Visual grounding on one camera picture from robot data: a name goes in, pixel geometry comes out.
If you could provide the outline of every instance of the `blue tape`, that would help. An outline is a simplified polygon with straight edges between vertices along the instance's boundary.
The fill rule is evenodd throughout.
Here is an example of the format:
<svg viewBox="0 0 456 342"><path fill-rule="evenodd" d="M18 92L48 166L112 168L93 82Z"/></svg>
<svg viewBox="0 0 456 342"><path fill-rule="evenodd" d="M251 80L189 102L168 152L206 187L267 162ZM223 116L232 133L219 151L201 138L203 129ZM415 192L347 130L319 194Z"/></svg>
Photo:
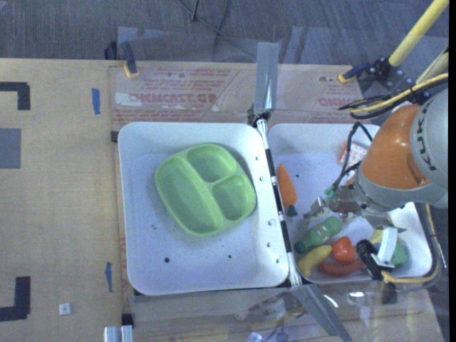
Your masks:
<svg viewBox="0 0 456 342"><path fill-rule="evenodd" d="M92 89L92 104L95 115L101 114L100 112L100 91L97 88Z"/></svg>

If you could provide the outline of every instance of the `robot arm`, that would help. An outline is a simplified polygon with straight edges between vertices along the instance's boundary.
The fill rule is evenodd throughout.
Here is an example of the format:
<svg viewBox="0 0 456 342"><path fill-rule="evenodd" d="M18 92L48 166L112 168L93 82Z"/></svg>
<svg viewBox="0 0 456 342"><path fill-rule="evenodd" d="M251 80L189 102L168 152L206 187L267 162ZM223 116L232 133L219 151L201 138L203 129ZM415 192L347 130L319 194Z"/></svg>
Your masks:
<svg viewBox="0 0 456 342"><path fill-rule="evenodd" d="M448 207L448 89L423 106L396 110L382 125L334 212L383 213L408 202Z"/></svg>

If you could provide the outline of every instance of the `gray floor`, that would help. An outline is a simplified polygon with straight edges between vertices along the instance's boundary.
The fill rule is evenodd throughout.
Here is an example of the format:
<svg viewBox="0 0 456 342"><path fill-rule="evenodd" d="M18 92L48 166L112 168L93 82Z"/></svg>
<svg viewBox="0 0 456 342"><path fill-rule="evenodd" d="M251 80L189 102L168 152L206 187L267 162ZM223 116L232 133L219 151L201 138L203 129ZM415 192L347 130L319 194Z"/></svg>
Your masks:
<svg viewBox="0 0 456 342"><path fill-rule="evenodd" d="M274 40L283 63L356 65L389 55L433 0L201 0L196 21L179 1L192 9L194 0L0 0L0 57L104 59L133 34L137 59L254 61L255 43ZM448 37L449 9L404 72L417 78ZM434 215L448 259L448 212ZM449 340L447 271L430 292Z"/></svg>

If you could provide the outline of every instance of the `white square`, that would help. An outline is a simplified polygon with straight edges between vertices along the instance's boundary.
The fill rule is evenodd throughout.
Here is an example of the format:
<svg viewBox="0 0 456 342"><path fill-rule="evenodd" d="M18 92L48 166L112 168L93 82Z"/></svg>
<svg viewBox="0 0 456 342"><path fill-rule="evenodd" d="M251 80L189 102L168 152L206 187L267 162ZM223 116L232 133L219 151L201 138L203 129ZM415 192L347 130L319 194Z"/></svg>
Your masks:
<svg viewBox="0 0 456 342"><path fill-rule="evenodd" d="M61 316L65 316L67 314L70 314L71 313L71 304L70 303L59 304L58 305L58 313Z"/></svg>

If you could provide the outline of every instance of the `yellow banana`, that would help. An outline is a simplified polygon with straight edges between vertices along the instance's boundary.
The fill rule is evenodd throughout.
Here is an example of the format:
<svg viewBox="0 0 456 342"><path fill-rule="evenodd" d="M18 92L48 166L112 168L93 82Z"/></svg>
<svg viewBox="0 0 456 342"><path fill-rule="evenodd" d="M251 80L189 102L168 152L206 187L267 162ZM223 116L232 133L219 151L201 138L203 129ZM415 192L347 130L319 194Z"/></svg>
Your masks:
<svg viewBox="0 0 456 342"><path fill-rule="evenodd" d="M302 273L302 276L309 277L312 269L328 257L331 254L331 250L331 246L324 244L323 246L311 249L303 255L298 262L298 269Z"/></svg>

